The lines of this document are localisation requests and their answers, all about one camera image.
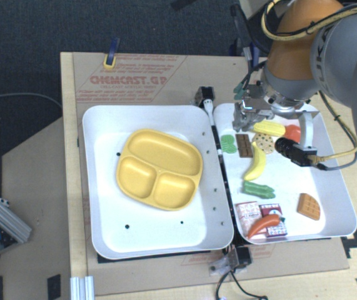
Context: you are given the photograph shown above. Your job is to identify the black cylinder on white bracket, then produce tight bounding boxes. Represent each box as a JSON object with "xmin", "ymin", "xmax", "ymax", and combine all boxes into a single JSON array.
[{"xmin": 274, "ymin": 111, "xmax": 320, "ymax": 168}]

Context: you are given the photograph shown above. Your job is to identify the brown toy waffle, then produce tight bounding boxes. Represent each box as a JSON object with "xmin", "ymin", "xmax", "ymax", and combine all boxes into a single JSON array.
[{"xmin": 296, "ymin": 192, "xmax": 322, "ymax": 221}]

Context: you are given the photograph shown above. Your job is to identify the yellow divided plate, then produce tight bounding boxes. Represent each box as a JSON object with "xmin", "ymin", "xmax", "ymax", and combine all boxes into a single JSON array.
[{"xmin": 116, "ymin": 128, "xmax": 204, "ymax": 212}]

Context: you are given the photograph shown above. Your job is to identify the brown cardboard board red print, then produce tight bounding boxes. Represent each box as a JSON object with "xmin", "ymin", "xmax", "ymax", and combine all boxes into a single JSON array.
[{"xmin": 71, "ymin": 52, "xmax": 351, "ymax": 296}]

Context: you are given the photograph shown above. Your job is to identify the black block with thin wires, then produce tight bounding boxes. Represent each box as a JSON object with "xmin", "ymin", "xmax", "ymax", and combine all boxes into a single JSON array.
[
  {"xmin": 194, "ymin": 86, "xmax": 215, "ymax": 106},
  {"xmin": 208, "ymin": 245, "xmax": 254, "ymax": 276}
]

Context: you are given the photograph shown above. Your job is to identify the dark red small carton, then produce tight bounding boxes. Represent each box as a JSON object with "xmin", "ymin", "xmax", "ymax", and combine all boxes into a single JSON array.
[{"xmin": 258, "ymin": 203, "xmax": 283, "ymax": 219}]

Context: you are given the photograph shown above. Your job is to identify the pink and white packet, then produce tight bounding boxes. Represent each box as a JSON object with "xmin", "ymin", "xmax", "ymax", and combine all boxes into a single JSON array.
[{"xmin": 235, "ymin": 201, "xmax": 262, "ymax": 231}]

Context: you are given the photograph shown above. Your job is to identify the green toy lettuce leaf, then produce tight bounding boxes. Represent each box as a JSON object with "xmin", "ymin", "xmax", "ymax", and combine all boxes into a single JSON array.
[{"xmin": 220, "ymin": 134, "xmax": 238, "ymax": 154}]

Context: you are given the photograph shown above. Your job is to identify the brown chocolate bar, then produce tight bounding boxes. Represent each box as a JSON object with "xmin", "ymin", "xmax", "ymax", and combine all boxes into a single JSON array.
[{"xmin": 235, "ymin": 133, "xmax": 254, "ymax": 159}]

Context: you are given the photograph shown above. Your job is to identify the orange carrot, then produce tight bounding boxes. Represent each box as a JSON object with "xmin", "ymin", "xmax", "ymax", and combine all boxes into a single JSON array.
[{"xmin": 247, "ymin": 214, "xmax": 282, "ymax": 240}]

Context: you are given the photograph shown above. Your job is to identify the yellow banana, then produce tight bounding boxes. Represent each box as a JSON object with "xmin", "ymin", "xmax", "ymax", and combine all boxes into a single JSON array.
[{"xmin": 243, "ymin": 141, "xmax": 267, "ymax": 182}]

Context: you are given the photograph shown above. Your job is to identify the yellow toy corn cob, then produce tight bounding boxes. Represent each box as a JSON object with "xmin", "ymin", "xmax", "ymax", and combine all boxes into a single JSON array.
[{"xmin": 253, "ymin": 120, "xmax": 287, "ymax": 138}]

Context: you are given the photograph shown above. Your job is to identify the beige dotted biscuit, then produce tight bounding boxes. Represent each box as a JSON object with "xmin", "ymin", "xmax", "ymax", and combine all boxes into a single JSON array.
[{"xmin": 251, "ymin": 132, "xmax": 274, "ymax": 156}]

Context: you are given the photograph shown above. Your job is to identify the white plastic tray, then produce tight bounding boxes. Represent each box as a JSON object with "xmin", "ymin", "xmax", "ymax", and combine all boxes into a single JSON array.
[
  {"xmin": 212, "ymin": 102, "xmax": 357, "ymax": 246},
  {"xmin": 82, "ymin": 104, "xmax": 235, "ymax": 260}
]

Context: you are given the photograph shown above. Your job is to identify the green toy pea pods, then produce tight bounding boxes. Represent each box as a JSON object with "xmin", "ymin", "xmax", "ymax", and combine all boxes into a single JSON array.
[{"xmin": 243, "ymin": 180, "xmax": 276, "ymax": 200}]

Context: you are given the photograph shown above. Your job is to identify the red toy tomato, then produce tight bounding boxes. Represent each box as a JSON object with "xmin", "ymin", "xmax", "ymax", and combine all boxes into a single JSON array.
[{"xmin": 283, "ymin": 124, "xmax": 302, "ymax": 144}]

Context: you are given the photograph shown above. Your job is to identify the white and red small carton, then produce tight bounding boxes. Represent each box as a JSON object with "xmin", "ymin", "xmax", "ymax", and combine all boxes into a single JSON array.
[{"xmin": 265, "ymin": 222, "xmax": 289, "ymax": 238}]

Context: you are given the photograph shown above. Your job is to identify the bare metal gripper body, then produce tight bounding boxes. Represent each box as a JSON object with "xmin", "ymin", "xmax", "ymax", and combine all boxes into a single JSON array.
[{"xmin": 234, "ymin": 84, "xmax": 306, "ymax": 120}]

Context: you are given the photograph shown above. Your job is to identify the thin black and white rod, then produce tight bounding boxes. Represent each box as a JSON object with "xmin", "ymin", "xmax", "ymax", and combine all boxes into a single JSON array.
[{"xmin": 203, "ymin": 99, "xmax": 239, "ymax": 250}]

